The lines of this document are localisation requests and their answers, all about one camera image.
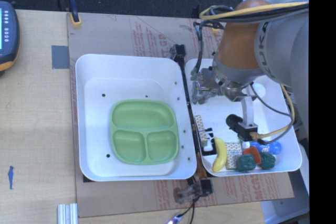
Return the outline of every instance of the blue tape piece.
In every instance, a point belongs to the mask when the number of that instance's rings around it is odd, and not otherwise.
[[[51,46],[51,60],[53,69],[69,68],[69,48],[68,46]]]
[[[13,169],[14,167],[10,166],[8,171],[8,179],[9,179],[9,189],[13,189]]]

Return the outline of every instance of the yellow banana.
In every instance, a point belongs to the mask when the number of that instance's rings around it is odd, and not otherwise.
[[[214,137],[214,139],[215,139],[215,146],[217,150],[217,156],[212,165],[212,170],[214,172],[218,172],[226,164],[227,152],[226,152],[226,145],[224,141],[220,139],[219,137]]]

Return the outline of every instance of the green divided plate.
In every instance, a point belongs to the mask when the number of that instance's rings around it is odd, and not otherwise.
[[[175,114],[163,102],[123,100],[111,109],[110,135],[114,153],[129,164],[162,164],[178,152]]]

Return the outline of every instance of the cardboard sheet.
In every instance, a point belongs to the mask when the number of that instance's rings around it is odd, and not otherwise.
[[[186,180],[91,182],[79,166],[75,64],[84,54],[112,54],[167,57],[174,44],[186,47],[185,62],[197,58],[195,19],[106,14],[80,14],[82,23],[73,25],[67,17],[76,192],[79,217],[186,208],[178,204],[174,190],[188,186]],[[223,32],[205,27],[204,58],[211,58]],[[292,198],[288,173],[211,177],[214,193],[196,206]]]

